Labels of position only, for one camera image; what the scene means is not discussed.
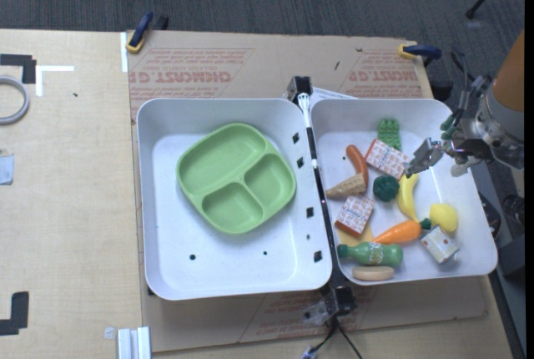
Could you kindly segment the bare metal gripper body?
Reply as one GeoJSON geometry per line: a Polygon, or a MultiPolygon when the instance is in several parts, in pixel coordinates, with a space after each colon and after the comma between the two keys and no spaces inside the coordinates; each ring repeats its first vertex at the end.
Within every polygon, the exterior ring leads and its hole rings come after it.
{"type": "Polygon", "coordinates": [[[473,119],[443,123],[446,152],[457,163],[468,158],[494,160],[516,170],[525,169],[524,113],[510,109],[478,109],[473,119]]]}

